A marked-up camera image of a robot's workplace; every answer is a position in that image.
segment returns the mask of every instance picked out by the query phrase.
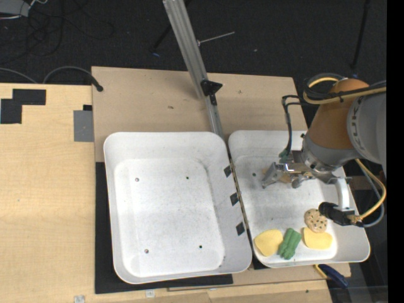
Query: white tray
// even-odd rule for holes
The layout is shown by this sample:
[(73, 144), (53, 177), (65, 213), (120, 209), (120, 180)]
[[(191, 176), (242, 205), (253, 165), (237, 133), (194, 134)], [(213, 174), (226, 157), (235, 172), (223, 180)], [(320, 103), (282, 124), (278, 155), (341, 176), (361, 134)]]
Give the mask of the white tray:
[[(293, 150), (301, 149), (302, 133), (305, 131), (293, 132)], [(263, 170), (279, 161), (278, 154), (285, 148), (287, 141), (287, 131), (236, 131), (230, 136), (230, 153), (252, 239), (268, 229), (279, 229), (283, 234), (287, 228), (300, 232), (306, 226), (304, 213), (308, 209), (318, 208), (323, 201), (338, 204), (335, 186), (326, 185), (317, 179), (304, 181), (297, 189), (282, 182), (262, 188)], [(338, 169), (335, 175), (342, 177), (345, 173), (343, 169)], [(355, 208), (357, 214), (351, 192), (350, 207)], [(265, 266), (272, 268), (353, 263), (369, 257), (370, 245), (363, 228), (342, 227), (330, 222), (327, 232), (333, 236), (332, 246), (327, 250), (309, 249), (301, 241), (291, 260), (285, 260), (277, 254), (265, 257), (255, 246), (254, 254)]]
[(114, 133), (105, 140), (104, 155), (114, 268), (122, 280), (237, 273), (251, 264), (220, 137)]

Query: black bracket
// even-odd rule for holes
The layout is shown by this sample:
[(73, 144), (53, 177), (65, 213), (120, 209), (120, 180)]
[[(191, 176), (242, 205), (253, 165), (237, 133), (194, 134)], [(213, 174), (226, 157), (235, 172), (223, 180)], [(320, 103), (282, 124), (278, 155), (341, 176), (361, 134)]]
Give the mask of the black bracket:
[(217, 105), (215, 93), (223, 86), (221, 83), (212, 82), (209, 80), (202, 80), (201, 88), (203, 94), (210, 97), (210, 103), (212, 105)]

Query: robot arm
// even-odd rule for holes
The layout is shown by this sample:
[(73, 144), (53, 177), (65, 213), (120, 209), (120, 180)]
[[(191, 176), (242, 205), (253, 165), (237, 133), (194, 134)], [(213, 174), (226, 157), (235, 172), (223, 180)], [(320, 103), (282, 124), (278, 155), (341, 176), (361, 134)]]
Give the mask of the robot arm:
[[(317, 101), (320, 106), (303, 136), (301, 152), (284, 163), (273, 163), (262, 185), (266, 187), (285, 175), (290, 177), (294, 188), (312, 178), (334, 184), (338, 205), (324, 202), (319, 211), (340, 225), (360, 225), (360, 221), (352, 218), (354, 210), (349, 208), (346, 180), (334, 176), (333, 172), (350, 160), (364, 158), (381, 164), (387, 176), (386, 83), (369, 86), (342, 77), (333, 81), (336, 83), (328, 92), (333, 97)], [(305, 100), (316, 103), (307, 94), (304, 96)]]

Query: green vegetable toy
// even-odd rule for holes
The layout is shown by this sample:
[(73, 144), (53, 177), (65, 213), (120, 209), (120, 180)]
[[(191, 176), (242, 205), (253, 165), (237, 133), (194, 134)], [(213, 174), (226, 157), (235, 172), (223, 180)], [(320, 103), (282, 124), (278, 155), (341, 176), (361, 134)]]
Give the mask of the green vegetable toy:
[(283, 238), (283, 242), (279, 246), (278, 254), (289, 260), (295, 255), (295, 250), (300, 240), (302, 240), (300, 232), (288, 228), (285, 237)]

